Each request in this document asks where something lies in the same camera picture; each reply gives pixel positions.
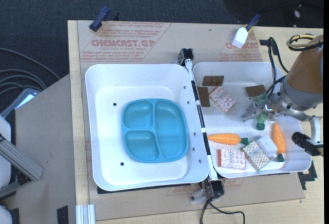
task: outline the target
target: blue plate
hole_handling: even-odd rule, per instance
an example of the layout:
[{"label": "blue plate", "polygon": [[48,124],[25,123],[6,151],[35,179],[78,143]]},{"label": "blue plate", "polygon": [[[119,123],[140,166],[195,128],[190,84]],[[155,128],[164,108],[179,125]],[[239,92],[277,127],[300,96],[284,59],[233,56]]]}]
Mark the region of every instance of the blue plate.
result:
[{"label": "blue plate", "polygon": [[125,149],[139,162],[172,162],[189,148],[184,113],[173,101],[132,101],[123,109],[121,125]]}]

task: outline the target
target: black floor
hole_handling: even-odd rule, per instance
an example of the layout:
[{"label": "black floor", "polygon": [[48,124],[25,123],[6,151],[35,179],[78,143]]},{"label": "black floor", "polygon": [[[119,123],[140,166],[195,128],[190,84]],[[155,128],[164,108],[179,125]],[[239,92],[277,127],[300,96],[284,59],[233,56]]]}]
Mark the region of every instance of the black floor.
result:
[{"label": "black floor", "polygon": [[[255,13],[297,0],[0,0],[0,47],[25,54],[63,77],[68,68],[68,20],[94,20],[108,6],[121,21],[244,24]],[[259,26],[291,26],[285,11],[296,4],[261,13]],[[323,28],[324,0],[308,0],[301,5],[298,27]],[[0,51],[0,70],[32,72],[46,86],[56,78],[35,63]],[[0,112],[19,94],[2,93],[12,85],[2,79],[16,73],[0,72]],[[6,80],[31,84],[25,78]]]}]

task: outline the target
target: wooden table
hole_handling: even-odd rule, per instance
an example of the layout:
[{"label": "wooden table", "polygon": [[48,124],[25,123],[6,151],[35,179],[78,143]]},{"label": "wooden table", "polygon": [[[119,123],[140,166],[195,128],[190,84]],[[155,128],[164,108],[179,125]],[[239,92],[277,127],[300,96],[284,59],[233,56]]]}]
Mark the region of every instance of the wooden table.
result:
[{"label": "wooden table", "polygon": [[[223,28],[230,28],[232,25],[211,25],[211,24],[188,24],[188,27],[199,28],[202,32],[204,28],[212,28],[212,31],[219,31]],[[278,27],[254,27],[256,40],[274,37],[280,50],[285,66],[289,69],[297,57],[297,53],[286,49],[285,42],[295,34],[312,33],[314,35],[323,34],[323,29],[301,29],[301,28],[278,28]],[[76,204],[88,205],[88,176],[85,150],[85,131],[83,102],[81,98],[81,70],[79,57],[79,37],[78,22],[68,22],[69,38],[69,60],[70,60],[70,83],[71,83],[71,104],[72,104],[72,124],[74,138],[74,163],[76,182]],[[260,49],[263,61],[268,61],[267,48]],[[316,109],[310,110],[310,114],[323,115],[323,104]],[[303,132],[310,135],[309,124],[301,124]],[[321,121],[323,137],[323,120]],[[246,223],[324,223],[324,177],[323,158],[313,157],[318,178],[315,182],[306,184],[307,190],[304,192],[305,199],[280,201],[247,206],[224,208],[225,211],[243,211],[246,215]],[[133,218],[121,218],[112,220],[102,220],[97,223],[199,223],[200,211],[187,211],[180,213],[167,213],[151,216],[141,216]],[[215,210],[207,210],[204,215],[204,223],[242,223],[240,215],[224,215]]]}]

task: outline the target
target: patterned block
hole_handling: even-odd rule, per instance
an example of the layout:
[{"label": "patterned block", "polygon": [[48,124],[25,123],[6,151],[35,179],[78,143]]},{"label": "patterned block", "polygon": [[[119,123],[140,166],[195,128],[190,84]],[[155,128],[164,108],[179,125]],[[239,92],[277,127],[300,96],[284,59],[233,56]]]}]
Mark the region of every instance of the patterned block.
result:
[{"label": "patterned block", "polygon": [[218,166],[226,169],[246,169],[244,152],[231,150],[218,150]]},{"label": "patterned block", "polygon": [[217,86],[210,92],[209,99],[225,113],[236,104],[236,100],[221,86]]},{"label": "patterned block", "polygon": [[246,153],[247,160],[257,171],[270,161],[255,141],[250,142],[247,146],[242,148],[242,151]]}]

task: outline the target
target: blue clamp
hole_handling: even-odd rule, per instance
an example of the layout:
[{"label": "blue clamp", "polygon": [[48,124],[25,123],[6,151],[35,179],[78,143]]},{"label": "blue clamp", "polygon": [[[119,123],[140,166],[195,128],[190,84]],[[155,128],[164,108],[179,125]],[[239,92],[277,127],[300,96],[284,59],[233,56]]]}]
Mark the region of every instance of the blue clamp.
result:
[{"label": "blue clamp", "polygon": [[111,10],[108,7],[103,7],[101,9],[101,11],[99,12],[95,21],[89,26],[89,28],[93,31],[99,30],[99,28],[102,26],[101,22],[107,19],[110,12],[111,12]]}]

